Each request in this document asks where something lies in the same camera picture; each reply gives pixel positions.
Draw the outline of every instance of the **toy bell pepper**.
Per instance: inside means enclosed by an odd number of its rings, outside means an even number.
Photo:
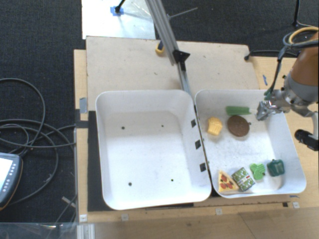
[[[273,159],[267,164],[267,167],[271,176],[278,176],[285,173],[284,163],[281,159]]]

